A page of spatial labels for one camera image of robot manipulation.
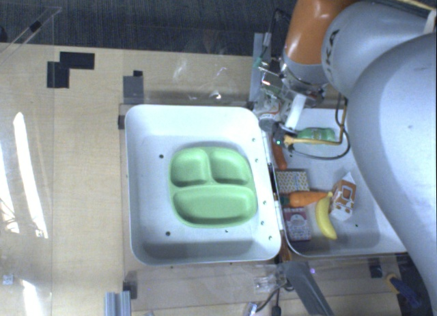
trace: toy banana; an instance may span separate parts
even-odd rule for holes
[[[317,205],[315,206],[315,219],[317,220],[317,224],[323,235],[330,240],[336,240],[337,233],[335,232],[328,215],[329,201],[332,196],[333,193],[329,192],[326,197],[317,202]]]

